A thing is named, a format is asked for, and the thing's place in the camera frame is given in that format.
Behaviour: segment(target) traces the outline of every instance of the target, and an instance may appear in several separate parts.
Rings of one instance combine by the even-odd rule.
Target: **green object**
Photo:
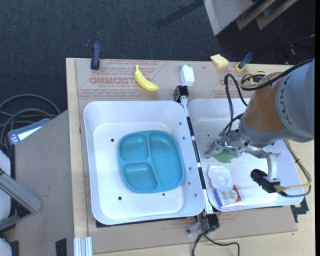
[[[231,163],[231,159],[233,159],[234,156],[234,153],[231,153],[229,150],[224,149],[221,153],[216,154],[214,157],[222,163]]]

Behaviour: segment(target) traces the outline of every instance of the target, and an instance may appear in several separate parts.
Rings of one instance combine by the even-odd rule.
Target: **white tray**
[[[83,112],[92,212],[97,221],[116,225],[196,216],[205,205],[197,161],[183,107],[163,101],[94,101]],[[160,130],[176,140],[185,178],[170,191],[136,193],[122,177],[118,142],[127,134]]]
[[[245,111],[245,105],[240,99],[232,99],[234,116]],[[267,193],[250,177],[253,169],[268,172],[265,159],[258,159],[249,153],[244,153],[238,158],[233,158],[231,163],[221,163],[215,157],[207,158],[205,152],[214,139],[219,138],[219,133],[230,121],[229,104],[227,99],[194,99],[188,105],[189,115],[193,126],[194,136],[197,143],[202,171],[207,187],[208,198],[213,207],[219,211],[237,211],[253,208],[276,207],[295,205],[301,202],[302,196],[284,197],[278,193]],[[238,128],[235,122],[232,129]],[[281,153],[277,157],[277,177],[284,187],[301,184],[293,159],[283,140],[278,140],[273,146],[265,148],[267,152]],[[208,177],[209,166],[224,166],[231,172],[233,184],[238,185],[243,200],[220,207],[214,197],[214,188]],[[289,195],[300,195],[302,188],[286,191]]]

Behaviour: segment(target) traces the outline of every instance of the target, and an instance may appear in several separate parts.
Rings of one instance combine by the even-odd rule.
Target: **black carpet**
[[[66,110],[66,58],[91,58],[95,42],[105,59],[209,61],[221,54],[238,62],[249,51],[314,34],[315,16],[316,1],[299,0],[262,30],[255,20],[243,30],[233,22],[214,36],[203,0],[0,0],[0,102],[36,94]],[[252,63],[293,65],[314,56],[313,37],[257,54]],[[0,110],[46,105],[19,98]],[[6,118],[0,115],[0,124]]]

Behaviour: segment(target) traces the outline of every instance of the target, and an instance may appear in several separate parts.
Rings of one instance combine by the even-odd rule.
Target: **banana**
[[[145,90],[155,92],[159,90],[159,86],[147,80],[139,69],[139,65],[135,65],[134,80]]]

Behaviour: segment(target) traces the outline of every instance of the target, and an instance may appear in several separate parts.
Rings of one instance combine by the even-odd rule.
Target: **dark floor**
[[[66,110],[66,58],[91,58],[95,42],[108,59],[209,61],[221,54],[238,62],[249,51],[314,34],[315,14],[315,0],[299,0],[262,30],[253,21],[240,31],[234,22],[214,36],[199,0],[0,0],[0,103],[36,94]],[[257,54],[252,63],[293,65],[314,56],[312,38]],[[0,110],[45,105],[20,98]],[[0,114],[0,124],[6,118]]]

